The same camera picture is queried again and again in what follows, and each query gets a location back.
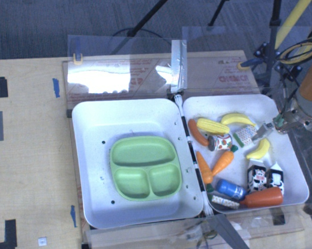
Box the orange sausage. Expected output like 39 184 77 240
187 118 210 148

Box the white packet with green end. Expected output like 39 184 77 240
232 124 259 149

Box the white patterned packet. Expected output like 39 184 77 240
210 193 241 212

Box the orange carrot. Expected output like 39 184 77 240
209 144 241 178
195 150 216 193

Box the orange bottle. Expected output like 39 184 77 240
238 186 284 210

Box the cow print milk carton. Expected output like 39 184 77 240
264 161 286 197
245 157 268 194

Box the white plastic tray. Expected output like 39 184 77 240
71 94 206 231
181 90 311 217

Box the yellow banana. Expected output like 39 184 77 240
245 137 272 161
220 111 257 129

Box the white can with tomato print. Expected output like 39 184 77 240
207 133 234 152

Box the green divided plate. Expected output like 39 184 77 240
108 133 184 203

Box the yellow corn cob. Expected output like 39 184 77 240
196 116 231 137

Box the brown cardboard board red print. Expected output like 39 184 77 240
62 45 306 248

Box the blue can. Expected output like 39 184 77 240
215 178 248 203

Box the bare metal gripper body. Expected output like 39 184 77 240
273 98 312 137

